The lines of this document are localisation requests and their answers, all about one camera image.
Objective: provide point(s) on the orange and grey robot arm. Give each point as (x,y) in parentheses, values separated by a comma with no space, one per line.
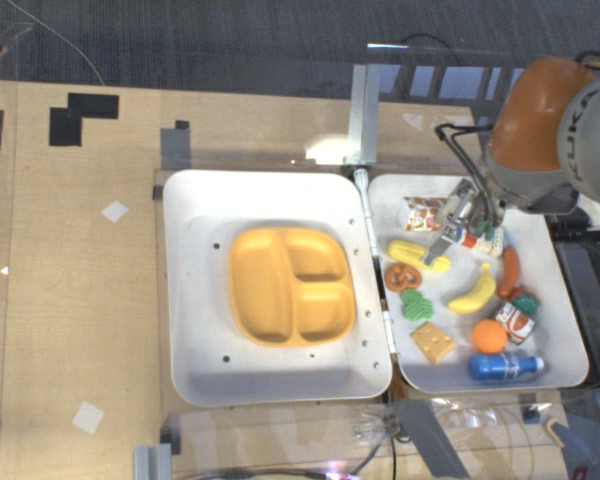
(530,118)

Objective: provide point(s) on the yellow cheese wedge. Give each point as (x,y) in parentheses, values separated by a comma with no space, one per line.
(432,342)

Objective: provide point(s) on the brown pretzel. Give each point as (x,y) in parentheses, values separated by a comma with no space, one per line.
(392,278)

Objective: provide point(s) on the yellow banana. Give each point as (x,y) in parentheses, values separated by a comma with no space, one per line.
(475,295)

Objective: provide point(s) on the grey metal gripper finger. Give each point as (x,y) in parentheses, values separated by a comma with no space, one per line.
(437,250)

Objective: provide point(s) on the green and red toy food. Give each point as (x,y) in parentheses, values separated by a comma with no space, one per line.
(527,303)

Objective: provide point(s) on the orange divided plate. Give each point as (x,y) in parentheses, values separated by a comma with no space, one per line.
(260,288)

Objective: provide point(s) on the white and red can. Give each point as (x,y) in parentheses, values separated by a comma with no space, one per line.
(516,324)

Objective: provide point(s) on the blue bottle with white cap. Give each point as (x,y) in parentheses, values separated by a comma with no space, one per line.
(495,367)

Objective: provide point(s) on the yellow corn cob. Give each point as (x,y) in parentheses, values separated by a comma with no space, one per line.
(405,252)

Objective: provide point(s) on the orange fruit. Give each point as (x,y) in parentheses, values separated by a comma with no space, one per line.
(489,337)

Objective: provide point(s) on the white carton with brick print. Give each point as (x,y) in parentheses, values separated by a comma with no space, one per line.
(420,213)

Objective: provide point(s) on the thin black and white rod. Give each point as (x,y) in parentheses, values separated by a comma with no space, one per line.
(367,218)

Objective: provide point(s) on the white plastic tray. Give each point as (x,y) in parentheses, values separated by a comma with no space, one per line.
(460,368)
(200,288)

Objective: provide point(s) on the green ridged toy vegetable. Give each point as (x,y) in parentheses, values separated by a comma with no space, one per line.
(416,307)

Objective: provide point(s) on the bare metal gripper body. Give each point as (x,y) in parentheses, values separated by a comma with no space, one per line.
(461,207)

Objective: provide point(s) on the white and red carton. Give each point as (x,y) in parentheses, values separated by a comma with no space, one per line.
(485,243)

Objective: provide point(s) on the red sausage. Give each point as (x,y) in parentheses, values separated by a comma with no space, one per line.
(509,270)

